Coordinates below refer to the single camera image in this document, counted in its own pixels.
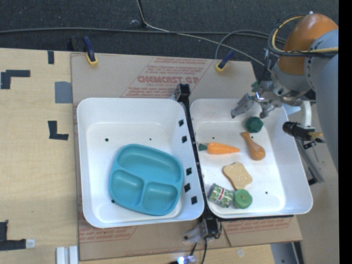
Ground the thin black rod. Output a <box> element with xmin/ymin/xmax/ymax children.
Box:
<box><xmin>181</xmin><ymin>92</ymin><xmax>214</xmax><ymax>225</ymax></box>

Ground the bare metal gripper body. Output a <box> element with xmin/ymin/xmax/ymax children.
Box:
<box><xmin>254</xmin><ymin>79</ymin><xmax>306</xmax><ymax>107</ymax></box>

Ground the tan bread slice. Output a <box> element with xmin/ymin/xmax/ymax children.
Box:
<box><xmin>222</xmin><ymin>162</ymin><xmax>254</xmax><ymax>190</ymax></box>

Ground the green broccoli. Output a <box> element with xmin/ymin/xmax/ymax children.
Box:
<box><xmin>245</xmin><ymin>116</ymin><xmax>264</xmax><ymax>134</ymax></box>

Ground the brown chicken drumstick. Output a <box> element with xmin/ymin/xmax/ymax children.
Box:
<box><xmin>240</xmin><ymin>131</ymin><xmax>266</xmax><ymax>161</ymax></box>

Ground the green and red can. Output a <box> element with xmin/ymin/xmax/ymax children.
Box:
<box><xmin>207</xmin><ymin>183</ymin><xmax>234</xmax><ymax>208</ymax></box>

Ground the orange carrot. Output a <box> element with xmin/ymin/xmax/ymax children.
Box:
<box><xmin>199</xmin><ymin>142</ymin><xmax>240</xmax><ymax>156</ymax></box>

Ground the green round toy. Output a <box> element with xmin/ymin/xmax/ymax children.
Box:
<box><xmin>233</xmin><ymin>189</ymin><xmax>253</xmax><ymax>210</ymax></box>

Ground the brown cardboard board red print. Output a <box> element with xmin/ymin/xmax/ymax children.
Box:
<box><xmin>70</xmin><ymin>52</ymin><xmax>304</xmax><ymax>261</ymax></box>

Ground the black cylinder on white bracket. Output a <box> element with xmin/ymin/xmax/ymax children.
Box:
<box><xmin>282</xmin><ymin>102</ymin><xmax>317</xmax><ymax>142</ymax></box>

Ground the black block with thin wires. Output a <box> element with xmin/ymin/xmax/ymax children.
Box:
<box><xmin>175</xmin><ymin>83</ymin><xmax>191</xmax><ymax>103</ymax></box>
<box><xmin>202</xmin><ymin>219</ymin><xmax>221</xmax><ymax>239</ymax></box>

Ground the blue divided plate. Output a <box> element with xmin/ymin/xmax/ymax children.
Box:
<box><xmin>108</xmin><ymin>143</ymin><xmax>184</xmax><ymax>217</ymax></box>

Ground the white plastic tray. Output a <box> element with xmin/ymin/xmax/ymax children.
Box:
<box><xmin>76</xmin><ymin>97</ymin><xmax>205</xmax><ymax>229</ymax></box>
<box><xmin>189</xmin><ymin>98</ymin><xmax>314</xmax><ymax>219</ymax></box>

